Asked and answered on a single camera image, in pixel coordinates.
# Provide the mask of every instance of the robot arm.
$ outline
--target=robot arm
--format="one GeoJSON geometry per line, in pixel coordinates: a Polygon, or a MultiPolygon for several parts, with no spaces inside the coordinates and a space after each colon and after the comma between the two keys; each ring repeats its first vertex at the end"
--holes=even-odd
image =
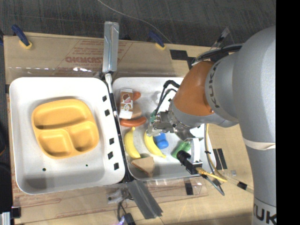
{"type": "Polygon", "coordinates": [[[159,112],[152,124],[185,140],[192,137],[190,129],[201,124],[239,123],[254,179],[254,225],[276,224],[275,52],[274,26],[216,63],[197,63],[169,110],[159,112]]]}

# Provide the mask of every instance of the yellow banana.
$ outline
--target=yellow banana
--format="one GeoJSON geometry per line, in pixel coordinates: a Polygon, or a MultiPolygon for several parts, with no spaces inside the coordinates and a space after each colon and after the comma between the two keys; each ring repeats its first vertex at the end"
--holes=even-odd
{"type": "Polygon", "coordinates": [[[153,141],[153,136],[149,137],[147,136],[147,133],[144,134],[144,141],[146,144],[147,149],[150,153],[161,156],[163,158],[166,158],[166,155],[161,152],[161,150],[157,147],[157,145],[153,141]]]}
{"type": "Polygon", "coordinates": [[[132,127],[129,132],[127,132],[124,136],[124,145],[125,145],[125,151],[128,153],[128,155],[131,158],[141,158],[141,155],[136,150],[135,145],[133,143],[133,131],[135,130],[135,127],[132,127]]]}

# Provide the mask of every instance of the yellow divided plate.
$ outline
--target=yellow divided plate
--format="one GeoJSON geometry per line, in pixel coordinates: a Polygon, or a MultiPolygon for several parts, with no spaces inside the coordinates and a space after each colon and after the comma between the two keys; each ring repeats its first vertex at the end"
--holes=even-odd
{"type": "Polygon", "coordinates": [[[89,107],[78,99],[41,104],[31,123],[42,151],[51,158],[70,158],[96,147],[99,132],[89,107]]]}

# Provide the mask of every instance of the white plastic tray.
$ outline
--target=white plastic tray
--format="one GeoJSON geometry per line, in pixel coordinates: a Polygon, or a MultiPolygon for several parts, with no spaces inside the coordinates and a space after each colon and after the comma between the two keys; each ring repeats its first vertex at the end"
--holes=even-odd
{"type": "Polygon", "coordinates": [[[9,88],[15,175],[27,194],[44,194],[118,183],[125,174],[118,133],[106,85],[96,78],[22,77],[9,88]],[[76,98],[90,108],[100,141],[82,155],[53,159],[40,149],[31,113],[45,102],[76,98]]]}
{"type": "MultiPolygon", "coordinates": [[[[167,141],[169,146],[162,149],[162,152],[166,155],[166,158],[155,156],[149,153],[144,143],[144,133],[149,123],[150,113],[157,107],[157,101],[159,100],[160,94],[163,89],[163,85],[167,80],[174,80],[180,84],[182,78],[178,77],[122,77],[116,79],[112,84],[112,90],[115,95],[116,104],[120,103],[120,89],[130,88],[133,91],[139,91],[141,97],[136,101],[142,110],[142,114],[147,117],[147,122],[139,127],[136,127],[134,131],[134,145],[139,153],[143,156],[152,156],[154,158],[155,169],[152,178],[149,178],[145,173],[136,169],[131,165],[132,158],[126,155],[128,168],[134,178],[137,180],[159,180],[159,179],[175,179],[190,177],[191,174],[186,170],[184,166],[181,166],[179,160],[171,156],[172,151],[179,144],[180,139],[174,133],[166,133],[167,141]]],[[[173,98],[175,92],[171,91],[165,98],[164,102],[160,107],[160,111],[165,111],[169,107],[168,99],[173,98]]],[[[124,136],[130,128],[121,126],[122,135],[124,136]]],[[[204,125],[200,128],[192,129],[192,134],[196,137],[204,137],[204,125]]],[[[203,168],[206,171],[210,171],[209,164],[206,158],[204,139],[200,141],[200,159],[203,161],[203,168]]],[[[209,150],[212,152],[212,146],[208,138],[209,150]]],[[[211,153],[211,159],[216,164],[216,159],[211,153]]]]}

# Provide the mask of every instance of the table surface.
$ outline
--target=table surface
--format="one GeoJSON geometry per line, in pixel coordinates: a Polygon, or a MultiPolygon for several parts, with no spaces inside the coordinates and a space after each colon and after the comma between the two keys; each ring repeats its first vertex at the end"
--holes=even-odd
{"type": "MultiPolygon", "coordinates": [[[[80,76],[90,76],[99,70],[103,57],[103,53],[101,54],[103,40],[100,38],[25,34],[33,43],[30,50],[21,47],[17,37],[4,37],[7,84],[20,76],[68,75],[74,68],[74,64],[91,71],[87,74],[81,69],[80,76]],[[97,63],[89,63],[87,58],[97,63]]],[[[170,50],[186,51],[188,57],[195,57],[208,49],[208,47],[166,44],[166,48],[161,50],[154,43],[120,41],[118,71],[114,73],[113,79],[129,76],[184,77],[189,71],[187,61],[184,60],[187,58],[173,60],[170,50]]],[[[9,136],[12,144],[9,96],[7,96],[7,104],[9,136]]],[[[212,147],[222,149],[226,160],[227,169],[221,171],[229,178],[229,181],[222,185],[225,196],[202,178],[190,180],[194,195],[186,195],[183,179],[172,181],[173,190],[170,187],[149,183],[149,190],[163,210],[162,217],[146,220],[135,202],[128,200],[124,206],[126,212],[133,215],[136,224],[251,224],[253,180],[240,127],[236,125],[222,128],[210,125],[209,136],[212,147]],[[246,191],[237,187],[239,181],[247,184],[250,189],[246,191]]],[[[14,206],[22,208],[22,216],[15,219],[15,224],[111,225],[118,223],[117,204],[107,203],[107,189],[104,187],[48,195],[23,193],[15,182],[13,147],[10,146],[10,149],[14,206]]]]}

